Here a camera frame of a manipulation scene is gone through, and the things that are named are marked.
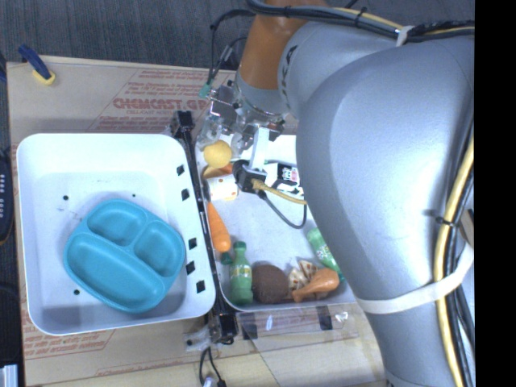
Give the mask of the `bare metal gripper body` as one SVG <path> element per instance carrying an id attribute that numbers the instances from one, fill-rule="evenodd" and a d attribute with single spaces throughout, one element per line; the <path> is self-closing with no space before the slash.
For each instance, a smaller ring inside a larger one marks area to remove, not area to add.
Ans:
<path id="1" fill-rule="evenodd" d="M 220 125 L 220 135 L 232 135 L 234 141 L 247 126 L 255 134 L 263 127 L 274 141 L 285 129 L 287 107 L 276 89 L 257 89 L 243 81 L 221 85 L 210 92 L 210 109 L 206 121 Z"/>

